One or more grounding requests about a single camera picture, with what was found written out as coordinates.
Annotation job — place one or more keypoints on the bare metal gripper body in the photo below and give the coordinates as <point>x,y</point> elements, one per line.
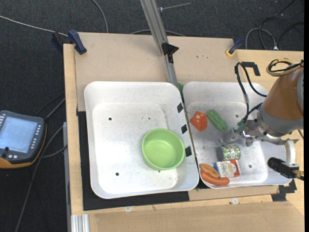
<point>256,129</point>

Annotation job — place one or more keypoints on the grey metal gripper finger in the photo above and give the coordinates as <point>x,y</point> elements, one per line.
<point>249,141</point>
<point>230,135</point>

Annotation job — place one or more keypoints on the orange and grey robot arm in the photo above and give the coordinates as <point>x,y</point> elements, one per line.
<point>283,98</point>

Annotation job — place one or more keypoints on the white plastic tray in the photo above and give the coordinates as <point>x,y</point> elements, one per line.
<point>120,149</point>
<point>251,153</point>

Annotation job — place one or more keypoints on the green and white can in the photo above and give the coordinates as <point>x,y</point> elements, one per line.
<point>230,152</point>

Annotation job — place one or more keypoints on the green bean pods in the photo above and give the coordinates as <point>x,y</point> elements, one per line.
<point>217,120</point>

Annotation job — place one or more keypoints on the white and red carton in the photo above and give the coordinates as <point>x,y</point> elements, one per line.
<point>228,168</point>

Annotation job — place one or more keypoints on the orange pretzel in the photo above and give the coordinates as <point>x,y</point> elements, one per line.
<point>209,170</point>

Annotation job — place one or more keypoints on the orange sausage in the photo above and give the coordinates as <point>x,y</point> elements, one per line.
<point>214,180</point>

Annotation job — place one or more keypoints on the green bowl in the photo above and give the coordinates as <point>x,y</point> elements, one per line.
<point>163,150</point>

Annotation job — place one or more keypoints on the pale wood board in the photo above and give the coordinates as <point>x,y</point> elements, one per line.
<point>125,59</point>

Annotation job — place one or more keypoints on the black cylinder on white bracket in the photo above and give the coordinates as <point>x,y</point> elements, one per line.
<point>281,167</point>

